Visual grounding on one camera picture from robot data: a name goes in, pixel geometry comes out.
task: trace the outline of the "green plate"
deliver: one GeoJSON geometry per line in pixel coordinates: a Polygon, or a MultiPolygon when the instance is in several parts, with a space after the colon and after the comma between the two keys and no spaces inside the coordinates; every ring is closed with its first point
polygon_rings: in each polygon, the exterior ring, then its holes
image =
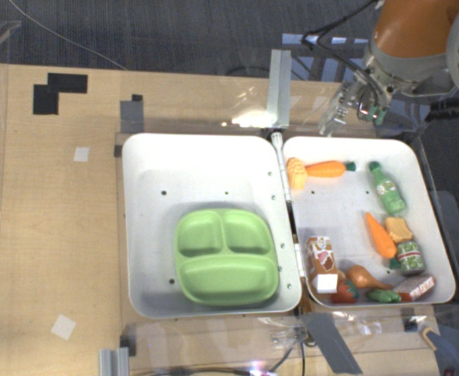
{"type": "Polygon", "coordinates": [[[185,215],[175,230],[175,267],[184,295],[204,305],[255,304],[278,288],[271,232],[250,211],[208,209],[185,215]]]}

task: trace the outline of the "white wire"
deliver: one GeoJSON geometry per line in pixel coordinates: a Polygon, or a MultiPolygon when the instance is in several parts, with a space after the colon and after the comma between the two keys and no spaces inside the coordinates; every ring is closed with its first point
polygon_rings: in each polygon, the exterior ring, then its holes
{"type": "Polygon", "coordinates": [[[47,32],[49,32],[50,34],[53,34],[55,35],[56,37],[64,40],[65,42],[68,42],[68,43],[71,43],[72,45],[75,45],[77,46],[78,48],[80,49],[84,49],[86,50],[87,52],[90,52],[92,54],[95,54],[96,56],[99,56],[103,59],[105,59],[106,61],[109,61],[110,63],[114,64],[115,66],[117,66],[118,68],[121,68],[122,70],[127,70],[125,67],[123,67],[121,64],[117,63],[116,61],[110,59],[109,57],[106,57],[104,56],[103,54],[99,53],[99,52],[96,52],[95,50],[92,50],[88,47],[85,47],[83,45],[80,45],[79,43],[77,42],[74,42],[64,36],[62,36],[61,34],[58,34],[57,32],[53,31],[52,29],[46,27],[43,23],[40,23],[39,21],[37,21],[35,18],[33,18],[32,16],[30,16],[29,14],[25,13],[13,0],[8,0],[10,2],[10,4],[13,5],[13,7],[19,11],[19,13],[21,13],[23,16],[25,16],[26,18],[28,18],[30,21],[34,22],[35,24],[37,24],[39,27],[45,29],[47,32]]]}

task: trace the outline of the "orange carrot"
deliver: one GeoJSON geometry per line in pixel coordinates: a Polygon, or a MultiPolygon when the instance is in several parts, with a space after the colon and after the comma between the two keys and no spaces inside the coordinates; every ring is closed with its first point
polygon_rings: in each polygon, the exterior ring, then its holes
{"type": "Polygon", "coordinates": [[[396,246],[388,231],[372,217],[370,213],[365,214],[367,224],[369,225],[370,235],[376,244],[376,248],[381,256],[391,259],[396,255],[396,246]]]}
{"type": "Polygon", "coordinates": [[[311,177],[341,177],[346,171],[346,166],[340,161],[324,161],[306,166],[306,172],[311,177]]]}

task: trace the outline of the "green can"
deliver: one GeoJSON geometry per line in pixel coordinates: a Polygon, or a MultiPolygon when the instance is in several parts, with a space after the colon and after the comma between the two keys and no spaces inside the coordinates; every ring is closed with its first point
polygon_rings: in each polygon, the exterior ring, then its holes
{"type": "Polygon", "coordinates": [[[396,258],[404,276],[413,276],[425,271],[425,264],[415,241],[402,242],[396,246],[396,258]]]}

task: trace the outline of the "toy soda bottle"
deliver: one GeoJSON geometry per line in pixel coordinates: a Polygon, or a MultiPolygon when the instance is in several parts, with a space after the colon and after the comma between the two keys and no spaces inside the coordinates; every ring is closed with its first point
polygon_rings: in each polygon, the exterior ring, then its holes
{"type": "Polygon", "coordinates": [[[381,165],[376,161],[369,164],[369,170],[374,176],[376,191],[378,192],[386,211],[390,215],[401,212],[405,208],[405,202],[400,197],[395,183],[383,174],[381,171],[381,165]]]}

